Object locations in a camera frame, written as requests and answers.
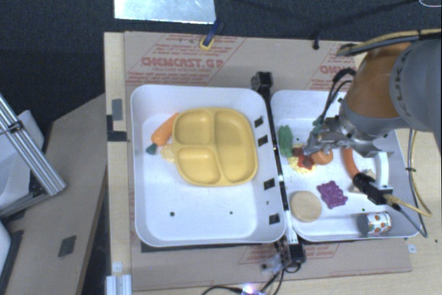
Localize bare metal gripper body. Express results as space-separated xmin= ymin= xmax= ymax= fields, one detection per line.
xmin=309 ymin=115 xmax=395 ymax=159

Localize orange doughnut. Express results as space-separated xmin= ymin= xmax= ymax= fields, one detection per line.
xmin=311 ymin=148 xmax=334 ymax=165

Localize yellow and red pizza slice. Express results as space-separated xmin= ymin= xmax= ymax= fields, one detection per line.
xmin=288 ymin=144 xmax=318 ymax=175

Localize orange sausage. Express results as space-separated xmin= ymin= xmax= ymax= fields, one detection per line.
xmin=342 ymin=146 xmax=361 ymax=181

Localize green broccoli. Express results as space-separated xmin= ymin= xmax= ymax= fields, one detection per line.
xmin=277 ymin=124 xmax=295 ymax=158

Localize purple grapes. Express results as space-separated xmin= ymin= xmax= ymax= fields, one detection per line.
xmin=316 ymin=180 xmax=349 ymax=210

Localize round tan biscuit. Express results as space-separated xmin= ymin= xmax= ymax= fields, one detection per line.
xmin=289 ymin=190 xmax=323 ymax=223

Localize white plastic tray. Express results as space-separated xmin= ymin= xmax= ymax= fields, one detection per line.
xmin=270 ymin=89 xmax=421 ymax=242
xmin=130 ymin=84 xmax=287 ymax=248

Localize small can with orange print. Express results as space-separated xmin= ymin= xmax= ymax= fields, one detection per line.
xmin=356 ymin=211 xmax=393 ymax=237

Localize yellow divided plate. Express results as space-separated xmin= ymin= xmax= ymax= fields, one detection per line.
xmin=171 ymin=107 xmax=260 ymax=188

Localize brown cardboard board red print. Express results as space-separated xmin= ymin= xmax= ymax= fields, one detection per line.
xmin=123 ymin=31 xmax=414 ymax=292

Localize pale yellow toy food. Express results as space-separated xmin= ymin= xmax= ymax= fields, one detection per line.
xmin=160 ymin=144 xmax=177 ymax=164

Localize orange carrot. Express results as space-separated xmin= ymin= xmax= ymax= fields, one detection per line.
xmin=145 ymin=111 xmax=181 ymax=155

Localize black cylinder on white bracket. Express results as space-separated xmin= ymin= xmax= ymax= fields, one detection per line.
xmin=352 ymin=151 xmax=395 ymax=207

